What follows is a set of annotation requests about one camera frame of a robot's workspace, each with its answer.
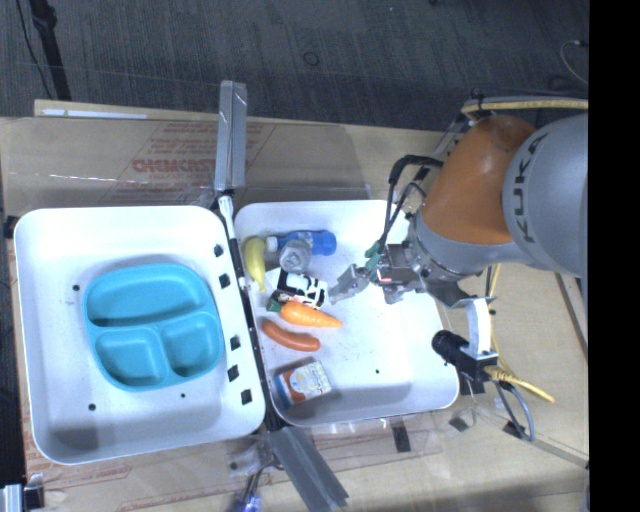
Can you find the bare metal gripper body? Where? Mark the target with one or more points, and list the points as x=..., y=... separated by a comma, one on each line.
x=402, y=270

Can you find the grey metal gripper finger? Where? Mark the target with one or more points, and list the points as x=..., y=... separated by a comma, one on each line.
x=356, y=274
x=345, y=292

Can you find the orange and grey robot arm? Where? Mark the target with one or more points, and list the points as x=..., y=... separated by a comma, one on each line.
x=500, y=200

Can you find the black and white carton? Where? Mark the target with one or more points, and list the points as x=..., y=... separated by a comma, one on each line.
x=305, y=290

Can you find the orange carrot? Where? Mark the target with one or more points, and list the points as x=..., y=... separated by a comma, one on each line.
x=305, y=315

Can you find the blue bottle white cap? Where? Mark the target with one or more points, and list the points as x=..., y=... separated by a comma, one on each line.
x=322, y=242

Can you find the small grey can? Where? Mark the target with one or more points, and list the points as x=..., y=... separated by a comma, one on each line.
x=295, y=256

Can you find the white plastic tray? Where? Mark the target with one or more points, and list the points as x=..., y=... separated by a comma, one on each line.
x=390, y=340
x=60, y=300

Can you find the red sausage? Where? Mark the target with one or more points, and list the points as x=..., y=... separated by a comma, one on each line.
x=290, y=337

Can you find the yellow banana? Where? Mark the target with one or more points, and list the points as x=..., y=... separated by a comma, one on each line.
x=255, y=260

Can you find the orange and white carton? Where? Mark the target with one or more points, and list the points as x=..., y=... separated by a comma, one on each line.
x=302, y=384

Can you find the blue divided plate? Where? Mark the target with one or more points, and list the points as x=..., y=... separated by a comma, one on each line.
x=150, y=320

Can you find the brown cardboard board red print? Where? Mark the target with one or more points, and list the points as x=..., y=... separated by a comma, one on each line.
x=100, y=165

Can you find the black cylinder on white bracket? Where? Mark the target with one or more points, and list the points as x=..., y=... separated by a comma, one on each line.
x=467, y=352

